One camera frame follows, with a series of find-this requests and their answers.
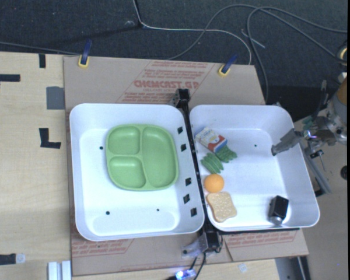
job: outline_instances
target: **bread slice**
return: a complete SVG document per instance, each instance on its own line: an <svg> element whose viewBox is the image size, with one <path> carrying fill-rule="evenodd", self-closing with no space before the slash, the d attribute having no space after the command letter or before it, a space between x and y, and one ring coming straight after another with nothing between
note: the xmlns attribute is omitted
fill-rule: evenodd
<svg viewBox="0 0 350 280"><path fill-rule="evenodd" d="M228 192L210 193L206 196L206 200L217 222L224 222L228 218L237 215L231 195Z"/></svg>

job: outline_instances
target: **snack box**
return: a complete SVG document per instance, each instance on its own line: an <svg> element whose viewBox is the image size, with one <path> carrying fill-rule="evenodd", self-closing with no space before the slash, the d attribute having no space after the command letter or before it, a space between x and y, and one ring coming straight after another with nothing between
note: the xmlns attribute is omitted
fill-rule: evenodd
<svg viewBox="0 0 350 280"><path fill-rule="evenodd" d="M210 172L201 164L210 150L195 140L192 151L179 109L153 104L80 104L70 113L70 129L75 220L84 238L102 241L194 233L202 228L206 215L223 232L289 230L317 223L319 208L300 146L276 156L271 153L271 146L294 127L284 109L200 105L190 111L190 123L193 139L208 127L225 137L237 153L220 172L225 181L222 191L230 194L237 215L222 223L214 219L206 199L209 193L203 187ZM109 149L109 134L116 128L124 130L113 137L120 148ZM168 147L161 157L163 142ZM171 155L176 159L166 160ZM145 166L169 179L153 186ZM133 182L131 188L121 186L113 181L110 169L142 180ZM270 202L277 195L289 200L280 225L268 218Z"/></svg>

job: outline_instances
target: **light wood surface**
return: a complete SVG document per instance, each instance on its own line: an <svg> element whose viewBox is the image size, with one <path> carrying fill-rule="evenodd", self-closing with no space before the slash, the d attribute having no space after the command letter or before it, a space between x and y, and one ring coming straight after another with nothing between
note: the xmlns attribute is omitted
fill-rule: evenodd
<svg viewBox="0 0 350 280"><path fill-rule="evenodd" d="M47 110L46 88L64 87L62 56L0 52L0 74L21 81L0 87L0 254L23 253L23 264L0 266L0 279L46 279L47 263L70 260L65 111ZM40 148L39 128L61 149ZM165 279L176 269L73 277ZM279 279L274 260L212 264L199 279Z"/></svg>

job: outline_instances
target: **tray hole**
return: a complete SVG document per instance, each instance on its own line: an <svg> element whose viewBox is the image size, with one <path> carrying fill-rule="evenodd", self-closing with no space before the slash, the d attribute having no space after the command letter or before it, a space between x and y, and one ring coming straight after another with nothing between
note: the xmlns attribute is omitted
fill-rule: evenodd
<svg viewBox="0 0 350 280"><path fill-rule="evenodd" d="M189 202L191 200L191 198L189 197L189 194L185 195L183 197L183 201L184 201L184 204L186 204L187 202Z"/></svg>
<svg viewBox="0 0 350 280"><path fill-rule="evenodd" d="M191 217L195 216L197 214L197 208L191 209Z"/></svg>

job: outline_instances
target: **white object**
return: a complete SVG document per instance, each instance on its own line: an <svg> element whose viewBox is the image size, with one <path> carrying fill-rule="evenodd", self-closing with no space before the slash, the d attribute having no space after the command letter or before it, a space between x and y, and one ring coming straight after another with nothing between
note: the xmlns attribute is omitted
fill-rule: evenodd
<svg viewBox="0 0 350 280"><path fill-rule="evenodd" d="M287 111L277 106L201 105L190 114L193 134L209 127L228 140L237 159L223 163L223 191L229 192L237 209L234 218L217 222L207 206L211 223L231 231L310 227L320 213L300 146L273 156L271 146L294 128ZM200 160L209 152L195 143L201 180L209 174ZM280 226L268 219L270 201L280 195L289 200Z"/></svg>
<svg viewBox="0 0 350 280"><path fill-rule="evenodd" d="M153 124L173 137L178 180L157 191L123 190L110 180L105 150L108 131L122 124ZM80 104L70 113L75 220L88 240L193 233L204 224L187 129L169 105Z"/></svg>
<svg viewBox="0 0 350 280"><path fill-rule="evenodd" d="M70 261L63 262L48 262L47 280L71 280L71 263Z"/></svg>

